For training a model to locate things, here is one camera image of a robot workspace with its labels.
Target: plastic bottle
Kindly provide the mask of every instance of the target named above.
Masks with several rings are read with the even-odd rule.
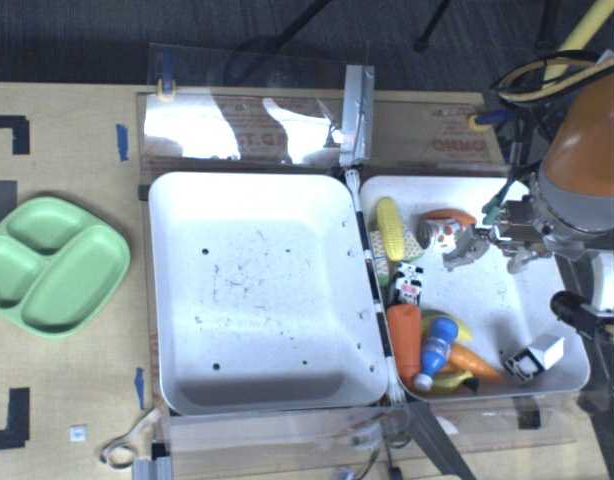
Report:
[[[420,321],[420,309],[415,304],[398,304],[387,309],[396,369],[408,388],[420,372]]]
[[[433,377],[447,364],[451,345],[458,336],[458,324],[444,316],[436,318],[420,350],[420,373],[414,379],[418,391],[429,391]]]

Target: white bottle cap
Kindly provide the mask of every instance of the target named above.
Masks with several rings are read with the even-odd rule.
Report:
[[[414,387],[418,391],[429,391],[431,389],[431,383],[433,382],[433,380],[434,379],[432,379],[429,375],[419,373],[414,379]]]

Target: blue bottle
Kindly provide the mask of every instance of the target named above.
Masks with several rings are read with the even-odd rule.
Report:
[[[419,391],[429,391],[433,377],[447,364],[451,345],[458,336],[458,324],[451,318],[440,316],[429,327],[429,334],[420,349],[420,373],[414,379]]]

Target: wooden table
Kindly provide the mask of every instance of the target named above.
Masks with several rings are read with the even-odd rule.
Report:
[[[136,103],[139,93],[150,90],[0,83],[0,115],[24,115],[31,123],[29,155],[12,155],[11,131],[0,130],[0,180],[18,182],[19,204],[51,194],[82,206],[123,234],[132,254],[109,303],[72,337],[37,337],[0,316],[0,429],[9,389],[29,387],[31,393],[30,439],[24,448],[0,451],[0,479],[131,478],[129,469],[115,472],[100,463],[98,454],[144,415],[134,386],[137,368],[145,371],[145,406],[153,402]],[[447,95],[448,101],[460,97]],[[408,100],[402,94],[397,99]],[[128,131],[126,161],[117,148],[118,124]],[[474,451],[465,460],[478,478],[607,478],[589,418],[572,400],[565,401],[565,412],[573,442]],[[86,440],[70,440],[73,425],[86,425]],[[136,443],[140,456],[149,456],[150,437],[145,432]],[[438,476],[424,457],[399,465],[406,478]],[[331,474],[326,468],[260,478],[329,479]],[[375,467],[366,478],[384,479],[385,469]]]

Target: green plate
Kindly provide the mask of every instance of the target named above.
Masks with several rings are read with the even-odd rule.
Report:
[[[44,337],[74,334],[129,267],[112,227],[55,197],[31,199],[0,223],[0,314]]]

